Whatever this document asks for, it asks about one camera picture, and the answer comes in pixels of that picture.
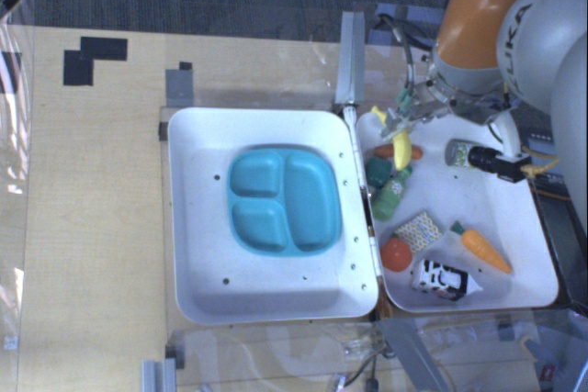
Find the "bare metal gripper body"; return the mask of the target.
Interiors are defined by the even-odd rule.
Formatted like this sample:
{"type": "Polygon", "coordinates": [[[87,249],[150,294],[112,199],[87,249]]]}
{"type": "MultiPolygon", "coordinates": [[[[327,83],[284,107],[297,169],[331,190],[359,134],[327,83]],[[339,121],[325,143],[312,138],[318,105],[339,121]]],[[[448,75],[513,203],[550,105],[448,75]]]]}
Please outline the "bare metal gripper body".
{"type": "Polygon", "coordinates": [[[454,98],[455,90],[441,77],[426,78],[421,82],[407,78],[404,90],[401,116],[411,122],[428,122],[452,112],[450,102],[454,98]]]}

